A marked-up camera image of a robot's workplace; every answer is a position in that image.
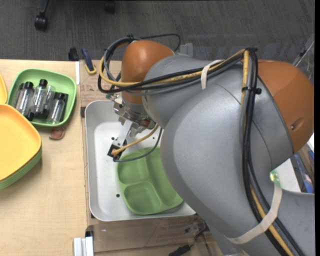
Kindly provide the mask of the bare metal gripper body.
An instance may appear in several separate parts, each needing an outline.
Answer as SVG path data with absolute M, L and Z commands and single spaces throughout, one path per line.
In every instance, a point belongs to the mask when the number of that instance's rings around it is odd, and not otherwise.
M 114 102 L 113 109 L 119 115 L 119 121 L 124 124 L 126 120 L 132 122 L 133 129 L 143 131 L 152 130 L 156 123 L 149 117 L 143 104 L 130 103 L 122 99 L 121 103 Z

